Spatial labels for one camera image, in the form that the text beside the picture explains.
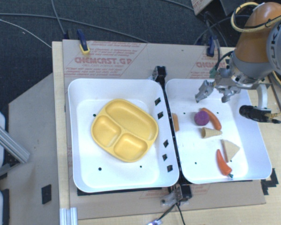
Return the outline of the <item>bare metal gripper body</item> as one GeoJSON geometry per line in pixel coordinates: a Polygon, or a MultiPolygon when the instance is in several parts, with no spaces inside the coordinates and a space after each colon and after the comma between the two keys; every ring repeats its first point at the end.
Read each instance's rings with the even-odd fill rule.
{"type": "Polygon", "coordinates": [[[216,89],[232,90],[234,88],[254,90],[259,86],[258,82],[245,83],[248,77],[240,73],[239,76],[235,76],[231,69],[220,68],[216,71],[213,85],[216,89]]]}

